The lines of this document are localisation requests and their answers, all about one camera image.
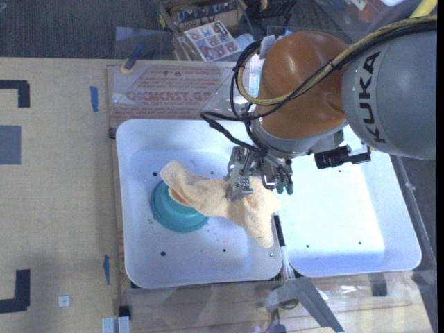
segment white plastic tray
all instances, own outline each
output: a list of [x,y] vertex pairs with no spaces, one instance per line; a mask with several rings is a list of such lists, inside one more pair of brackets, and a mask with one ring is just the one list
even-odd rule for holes
[[[225,126],[246,140],[242,124]],[[266,250],[222,218],[180,234],[151,214],[149,196],[165,164],[180,160],[193,173],[222,178],[232,147],[204,121],[130,120],[118,128],[125,265],[136,285],[267,280],[279,272],[276,236]],[[403,271],[419,264],[420,247],[388,155],[373,152],[371,162],[323,170],[313,156],[298,157],[293,172],[295,191],[280,195],[280,218],[291,265],[299,273]]]
[[125,267],[137,286],[269,280],[279,273],[274,226],[275,245],[265,249],[221,217],[191,233],[172,232],[153,218],[151,192],[168,162],[179,160],[195,174],[222,178],[231,150],[231,142],[204,121],[130,120],[119,126]]

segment blue lid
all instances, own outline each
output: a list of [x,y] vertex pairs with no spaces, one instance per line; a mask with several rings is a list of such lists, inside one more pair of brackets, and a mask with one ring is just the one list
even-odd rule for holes
[[164,181],[159,182],[154,188],[150,206],[154,218],[165,228],[175,232],[193,232],[208,221],[208,217],[194,208],[175,202],[168,194],[168,185]]

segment black tape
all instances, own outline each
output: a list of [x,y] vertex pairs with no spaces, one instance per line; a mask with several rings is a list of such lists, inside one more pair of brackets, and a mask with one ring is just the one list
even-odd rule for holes
[[0,314],[27,311],[31,305],[31,270],[15,271],[14,298],[0,300]]
[[0,80],[0,89],[17,90],[19,108],[29,108],[31,106],[31,87],[26,80]]

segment beige cloth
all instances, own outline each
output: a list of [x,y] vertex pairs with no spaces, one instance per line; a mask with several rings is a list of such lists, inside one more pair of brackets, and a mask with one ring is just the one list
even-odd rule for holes
[[172,161],[160,172],[169,186],[169,195],[178,203],[195,208],[207,217],[222,216],[244,228],[247,235],[265,248],[273,245],[271,220],[280,206],[275,194],[250,178],[253,194],[230,202],[225,197],[229,183],[192,174],[182,163]]

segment gray square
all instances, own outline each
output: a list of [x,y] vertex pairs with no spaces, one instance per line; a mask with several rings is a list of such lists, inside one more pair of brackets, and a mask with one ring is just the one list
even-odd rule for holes
[[22,163],[22,127],[0,125],[0,165]]

